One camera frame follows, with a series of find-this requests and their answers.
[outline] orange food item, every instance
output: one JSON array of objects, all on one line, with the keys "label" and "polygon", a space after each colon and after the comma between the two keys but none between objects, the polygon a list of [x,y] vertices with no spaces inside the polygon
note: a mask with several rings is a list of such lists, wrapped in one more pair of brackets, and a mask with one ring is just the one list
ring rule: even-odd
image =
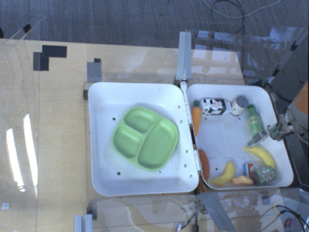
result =
[{"label": "orange food item", "polygon": [[200,149],[198,151],[198,154],[199,154],[199,159],[200,159],[201,165],[202,165],[203,177],[204,177],[205,180],[207,180],[209,178],[209,173],[210,173],[208,158],[207,158],[204,150],[202,150],[202,149]]},{"label": "orange food item", "polygon": [[198,128],[201,123],[202,109],[199,108],[199,101],[194,101],[194,108],[191,110],[194,135],[197,136]]}]

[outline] banana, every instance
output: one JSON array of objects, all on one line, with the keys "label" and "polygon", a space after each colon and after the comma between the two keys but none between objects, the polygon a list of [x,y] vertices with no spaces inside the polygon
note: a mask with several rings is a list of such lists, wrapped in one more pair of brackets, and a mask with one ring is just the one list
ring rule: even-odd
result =
[{"label": "banana", "polygon": [[244,147],[244,150],[248,150],[256,156],[260,157],[266,166],[270,166],[273,169],[275,168],[275,161],[271,154],[269,154],[266,150],[262,149],[259,146],[253,146],[252,148]]},{"label": "banana", "polygon": [[235,174],[235,166],[232,161],[229,161],[222,175],[213,180],[208,180],[207,182],[213,183],[217,186],[222,186],[225,183],[229,182],[233,178],[234,174]]}]

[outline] can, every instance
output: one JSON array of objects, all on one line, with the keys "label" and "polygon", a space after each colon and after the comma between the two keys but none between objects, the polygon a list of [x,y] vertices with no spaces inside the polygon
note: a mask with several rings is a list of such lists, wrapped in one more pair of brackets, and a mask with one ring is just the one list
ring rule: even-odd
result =
[{"label": "can", "polygon": [[238,96],[236,100],[232,103],[232,115],[239,116],[245,108],[249,105],[248,100],[244,96]]},{"label": "can", "polygon": [[269,181],[274,180],[275,178],[275,170],[269,166],[257,169],[251,173],[251,179],[257,186],[263,185]]}]

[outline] gray carpet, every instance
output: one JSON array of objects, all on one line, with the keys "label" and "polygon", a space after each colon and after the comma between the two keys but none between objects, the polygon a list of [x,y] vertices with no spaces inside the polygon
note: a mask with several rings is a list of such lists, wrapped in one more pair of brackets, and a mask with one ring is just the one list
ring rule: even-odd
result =
[{"label": "gray carpet", "polygon": [[[239,0],[246,14],[278,0]],[[235,7],[217,9],[231,16]],[[309,0],[283,0],[245,19],[245,34],[267,37],[273,26],[308,29]],[[203,0],[0,0],[0,27],[8,38],[27,22],[46,16],[44,41],[178,47],[186,29],[234,32],[240,20],[212,15]],[[292,100],[308,79],[308,36],[272,83]],[[281,100],[283,107],[287,102]]]}]

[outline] red label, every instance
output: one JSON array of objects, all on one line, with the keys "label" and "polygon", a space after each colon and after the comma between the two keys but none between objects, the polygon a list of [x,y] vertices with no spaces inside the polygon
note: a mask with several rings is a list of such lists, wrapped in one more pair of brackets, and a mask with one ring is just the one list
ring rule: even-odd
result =
[{"label": "red label", "polygon": [[288,219],[285,220],[284,227],[290,228],[291,224],[292,224],[292,219],[288,218]]}]

